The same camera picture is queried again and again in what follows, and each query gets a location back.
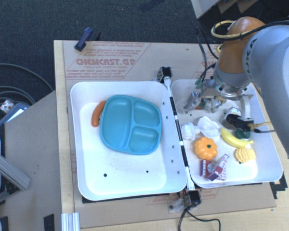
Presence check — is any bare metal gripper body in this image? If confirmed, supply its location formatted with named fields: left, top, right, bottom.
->
left=201, top=79, right=242, bottom=103

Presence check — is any white and blue small can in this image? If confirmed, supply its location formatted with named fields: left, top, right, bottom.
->
left=225, top=107, right=243, bottom=120

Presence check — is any thin black and white rod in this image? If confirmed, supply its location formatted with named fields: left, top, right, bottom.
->
left=163, top=77, right=196, bottom=191

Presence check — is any large white lumpy toy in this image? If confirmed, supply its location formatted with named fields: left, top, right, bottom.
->
left=197, top=115, right=221, bottom=142

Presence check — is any small white lumpy toy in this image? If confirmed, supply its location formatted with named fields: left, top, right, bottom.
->
left=181, top=122, right=201, bottom=141

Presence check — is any yellow banana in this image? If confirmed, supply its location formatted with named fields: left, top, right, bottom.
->
left=220, top=127, right=254, bottom=149

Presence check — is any dark green toy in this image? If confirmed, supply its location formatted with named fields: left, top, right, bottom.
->
left=236, top=128, right=252, bottom=140

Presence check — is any orange pumpkin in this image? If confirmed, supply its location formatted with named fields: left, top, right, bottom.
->
left=194, top=136, right=218, bottom=160

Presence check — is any brown cardboard board, red print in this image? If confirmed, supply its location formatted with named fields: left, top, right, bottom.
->
left=62, top=40, right=277, bottom=229

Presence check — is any yellow corn piece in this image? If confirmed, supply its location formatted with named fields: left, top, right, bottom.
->
left=234, top=147, right=257, bottom=164

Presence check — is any purple and red packet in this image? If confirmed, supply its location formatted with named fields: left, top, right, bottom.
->
left=199, top=159, right=212, bottom=178

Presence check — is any red and white carton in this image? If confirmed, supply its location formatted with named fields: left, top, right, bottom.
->
left=206, top=153, right=230, bottom=181

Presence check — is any blue divided plate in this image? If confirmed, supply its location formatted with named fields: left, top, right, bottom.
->
left=99, top=94, right=163, bottom=156

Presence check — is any white plastic tray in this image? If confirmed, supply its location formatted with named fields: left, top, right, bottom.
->
left=70, top=81, right=189, bottom=202
left=171, top=78, right=284, bottom=189

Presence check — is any orange sausage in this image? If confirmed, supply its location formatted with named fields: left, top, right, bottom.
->
left=91, top=100, right=107, bottom=128

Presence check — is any black block with thin wires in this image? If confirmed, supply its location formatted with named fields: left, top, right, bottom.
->
left=156, top=66, right=172, bottom=83
left=180, top=190, right=202, bottom=211

